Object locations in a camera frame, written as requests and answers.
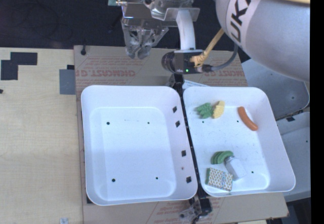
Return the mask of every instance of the dark floor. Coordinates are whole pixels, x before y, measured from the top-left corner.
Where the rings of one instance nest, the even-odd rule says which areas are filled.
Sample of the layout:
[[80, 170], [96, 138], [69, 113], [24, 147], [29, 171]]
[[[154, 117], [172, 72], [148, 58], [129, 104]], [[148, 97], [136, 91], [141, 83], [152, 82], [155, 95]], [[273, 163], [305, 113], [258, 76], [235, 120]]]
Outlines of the dark floor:
[[[74, 45], [125, 46], [121, 24], [111, 26], [121, 8], [108, 0], [0, 0], [0, 46], [33, 48], [73, 48]], [[195, 0], [200, 8], [194, 23], [196, 48], [205, 49], [220, 29], [213, 0]], [[156, 46], [180, 47], [178, 28]], [[223, 35], [215, 50], [233, 50], [234, 43]], [[239, 49], [242, 61], [249, 57]]]

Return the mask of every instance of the patterned box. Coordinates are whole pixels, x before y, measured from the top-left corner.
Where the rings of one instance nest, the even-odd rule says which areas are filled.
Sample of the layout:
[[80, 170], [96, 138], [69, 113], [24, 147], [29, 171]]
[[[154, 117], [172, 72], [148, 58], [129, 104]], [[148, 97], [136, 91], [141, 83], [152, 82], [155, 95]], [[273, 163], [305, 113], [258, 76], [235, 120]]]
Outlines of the patterned box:
[[222, 190], [231, 191], [233, 175], [214, 168], [207, 169], [206, 184]]

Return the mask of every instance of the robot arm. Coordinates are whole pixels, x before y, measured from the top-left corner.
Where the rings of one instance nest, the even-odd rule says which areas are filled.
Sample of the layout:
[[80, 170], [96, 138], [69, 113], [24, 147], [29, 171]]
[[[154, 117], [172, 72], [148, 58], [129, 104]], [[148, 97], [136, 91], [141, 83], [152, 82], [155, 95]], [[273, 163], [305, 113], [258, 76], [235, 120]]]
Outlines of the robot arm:
[[[212, 66], [203, 65], [204, 56], [217, 41], [211, 41], [211, 47], [204, 51], [196, 50], [193, 22], [200, 9], [192, 6], [193, 1], [117, 0], [123, 11], [126, 53], [131, 58], [137, 53], [142, 59], [169, 27], [178, 27], [181, 49], [166, 54], [163, 67], [175, 73], [212, 70]], [[222, 27], [218, 39], [225, 33], [256, 62], [287, 77], [309, 82], [310, 0], [215, 2]]]

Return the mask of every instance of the light wood surface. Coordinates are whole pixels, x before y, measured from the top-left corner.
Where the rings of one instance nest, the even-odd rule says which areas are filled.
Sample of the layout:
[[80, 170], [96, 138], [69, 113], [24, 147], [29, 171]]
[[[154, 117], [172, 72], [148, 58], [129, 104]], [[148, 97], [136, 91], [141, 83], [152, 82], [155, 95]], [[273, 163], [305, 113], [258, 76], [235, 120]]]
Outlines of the light wood surface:
[[59, 69], [73, 50], [37, 52], [18, 80], [0, 81], [0, 223], [83, 223], [75, 95], [60, 95]]

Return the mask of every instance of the orange sausage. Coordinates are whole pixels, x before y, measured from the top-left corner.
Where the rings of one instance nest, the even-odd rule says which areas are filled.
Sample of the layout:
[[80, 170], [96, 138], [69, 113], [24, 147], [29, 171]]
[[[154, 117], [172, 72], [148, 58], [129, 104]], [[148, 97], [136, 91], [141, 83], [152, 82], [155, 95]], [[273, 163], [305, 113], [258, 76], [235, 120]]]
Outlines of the orange sausage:
[[244, 107], [238, 107], [238, 114], [241, 118], [241, 120], [244, 122], [245, 125], [248, 126], [249, 129], [256, 131], [258, 130], [258, 126], [249, 118], [247, 115], [247, 112], [245, 111]]

